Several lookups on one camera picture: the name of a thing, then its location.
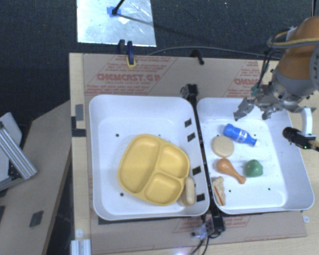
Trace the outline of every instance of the blue bottle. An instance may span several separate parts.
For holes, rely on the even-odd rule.
[[[223,130],[223,135],[233,139],[238,143],[248,143],[252,146],[255,145],[257,139],[253,139],[245,130],[239,129],[232,124],[227,124]]]

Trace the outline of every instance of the green toy vegetable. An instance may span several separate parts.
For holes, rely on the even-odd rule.
[[[245,175],[247,177],[256,177],[263,174],[263,167],[257,160],[252,159],[245,164]]]

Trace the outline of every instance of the toy chicken drumstick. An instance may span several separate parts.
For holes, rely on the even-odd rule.
[[[235,177],[241,184],[244,184],[246,181],[246,178],[244,176],[239,175],[238,172],[236,172],[236,170],[232,166],[231,162],[226,158],[222,158],[216,163],[216,169],[223,174]]]

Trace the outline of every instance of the yellow plate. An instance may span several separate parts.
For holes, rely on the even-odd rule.
[[[180,197],[189,170],[189,158],[182,149],[157,136],[142,134],[128,145],[117,176],[127,192],[167,206]]]

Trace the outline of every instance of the dark carpet backdrop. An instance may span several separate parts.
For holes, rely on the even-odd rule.
[[[270,35],[310,16],[312,4],[312,0],[150,1],[157,48],[137,47],[136,54],[188,45],[262,53]],[[0,0],[0,116],[12,112],[23,125],[68,100],[70,52],[116,52],[116,46],[79,44],[76,33],[76,0]],[[189,50],[166,53],[189,54]]]

